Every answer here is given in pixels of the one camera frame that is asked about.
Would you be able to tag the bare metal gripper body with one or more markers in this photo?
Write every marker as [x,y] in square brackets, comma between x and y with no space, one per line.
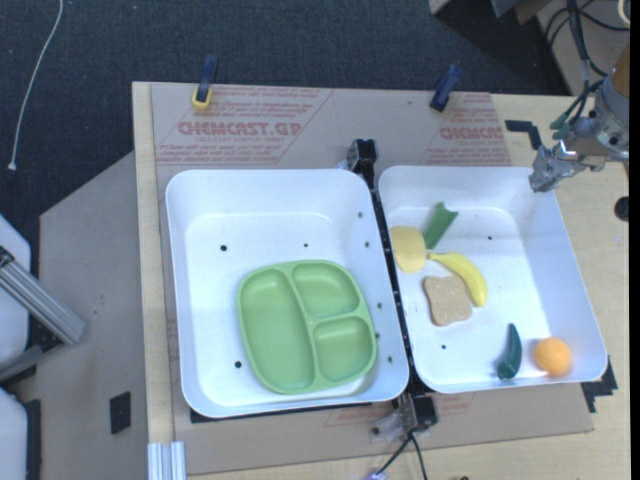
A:
[595,143]

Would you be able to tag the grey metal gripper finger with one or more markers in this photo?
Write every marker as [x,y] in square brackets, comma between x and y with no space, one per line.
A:
[540,173]
[560,170]

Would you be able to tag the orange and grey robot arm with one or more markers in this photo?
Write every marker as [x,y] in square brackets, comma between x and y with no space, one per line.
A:
[620,85]

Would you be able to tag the white plastic tray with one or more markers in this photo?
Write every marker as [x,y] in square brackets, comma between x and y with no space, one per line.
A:
[530,268]
[280,218]

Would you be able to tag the light green toy pea pod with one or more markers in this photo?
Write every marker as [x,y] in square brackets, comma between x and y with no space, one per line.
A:
[437,228]

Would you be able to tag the yellow banana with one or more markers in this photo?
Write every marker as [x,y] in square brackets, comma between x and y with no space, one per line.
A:
[470,275]

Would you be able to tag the yellow toy pear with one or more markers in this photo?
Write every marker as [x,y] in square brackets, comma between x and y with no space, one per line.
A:
[407,250]

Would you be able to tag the tan bread slice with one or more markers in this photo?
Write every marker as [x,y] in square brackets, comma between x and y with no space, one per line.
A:
[446,300]

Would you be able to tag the orange toy orange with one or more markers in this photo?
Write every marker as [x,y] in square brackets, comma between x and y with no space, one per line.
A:
[552,355]

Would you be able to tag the dark green toy pepper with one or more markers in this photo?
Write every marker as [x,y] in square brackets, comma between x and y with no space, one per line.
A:
[511,355]

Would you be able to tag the brown cardboard board red print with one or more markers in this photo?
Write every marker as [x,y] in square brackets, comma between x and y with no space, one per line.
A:
[310,123]

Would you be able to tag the green divided plate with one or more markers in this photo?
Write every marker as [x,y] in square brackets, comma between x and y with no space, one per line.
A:
[270,328]

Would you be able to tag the black cylinder on white bracket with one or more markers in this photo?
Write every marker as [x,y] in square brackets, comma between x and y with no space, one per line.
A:
[623,209]

